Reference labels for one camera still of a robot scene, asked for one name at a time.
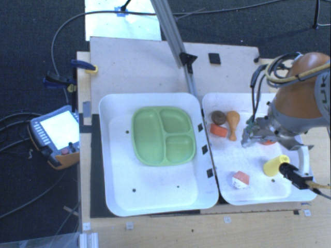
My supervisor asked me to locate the white plastic tray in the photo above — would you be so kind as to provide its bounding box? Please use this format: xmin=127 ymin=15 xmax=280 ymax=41
xmin=201 ymin=92 xmax=318 ymax=206
xmin=99 ymin=92 xmax=220 ymax=218

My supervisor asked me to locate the tan chicken drumstick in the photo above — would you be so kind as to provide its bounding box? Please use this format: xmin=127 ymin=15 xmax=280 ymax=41
xmin=226 ymin=111 xmax=241 ymax=142

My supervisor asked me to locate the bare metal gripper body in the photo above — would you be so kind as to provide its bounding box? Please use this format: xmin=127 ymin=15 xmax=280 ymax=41
xmin=248 ymin=116 xmax=298 ymax=149

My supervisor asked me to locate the yellow cylinder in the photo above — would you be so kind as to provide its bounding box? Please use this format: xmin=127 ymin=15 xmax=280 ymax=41
xmin=263 ymin=154 xmax=291 ymax=177

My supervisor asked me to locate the red and white wedge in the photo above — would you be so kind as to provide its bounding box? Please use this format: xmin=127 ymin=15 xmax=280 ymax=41
xmin=231 ymin=170 xmax=251 ymax=190

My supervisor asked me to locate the brown doughnut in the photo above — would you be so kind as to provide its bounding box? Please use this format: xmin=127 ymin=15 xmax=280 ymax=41
xmin=210 ymin=110 xmax=228 ymax=126

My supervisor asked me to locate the green divided plate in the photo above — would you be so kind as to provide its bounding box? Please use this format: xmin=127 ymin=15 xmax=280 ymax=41
xmin=131 ymin=106 xmax=196 ymax=167

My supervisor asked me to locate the orange carrot piece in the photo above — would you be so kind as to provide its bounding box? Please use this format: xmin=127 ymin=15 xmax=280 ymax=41
xmin=209 ymin=123 xmax=229 ymax=138

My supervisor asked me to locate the pale flat board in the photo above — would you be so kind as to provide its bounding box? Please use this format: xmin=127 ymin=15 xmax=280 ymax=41
xmin=89 ymin=36 xmax=302 ymax=215

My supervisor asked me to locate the black cylinder on white bracket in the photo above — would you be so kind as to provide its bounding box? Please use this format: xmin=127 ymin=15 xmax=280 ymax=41
xmin=278 ymin=145 xmax=314 ymax=190

